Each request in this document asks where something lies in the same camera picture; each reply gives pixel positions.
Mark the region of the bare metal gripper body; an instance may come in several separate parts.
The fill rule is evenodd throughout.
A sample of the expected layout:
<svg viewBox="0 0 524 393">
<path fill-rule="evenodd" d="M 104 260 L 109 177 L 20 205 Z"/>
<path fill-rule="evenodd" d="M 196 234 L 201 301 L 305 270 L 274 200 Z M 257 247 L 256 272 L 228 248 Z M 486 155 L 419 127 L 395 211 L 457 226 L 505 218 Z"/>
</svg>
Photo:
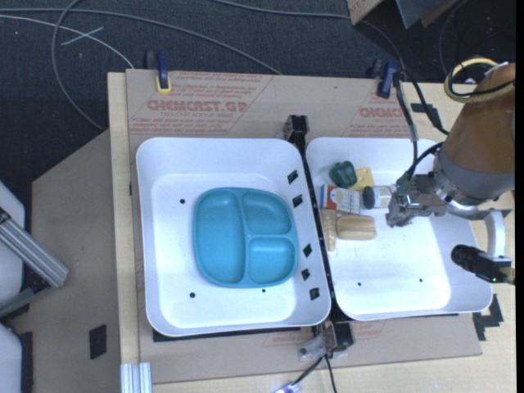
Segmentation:
<svg viewBox="0 0 524 393">
<path fill-rule="evenodd" d="M 413 218 L 441 217 L 447 213 L 467 220 L 483 220 L 488 213 L 479 201 L 459 190 L 445 175 L 438 173 L 402 175 L 395 184 L 386 213 L 390 227 L 404 227 Z"/>
</svg>

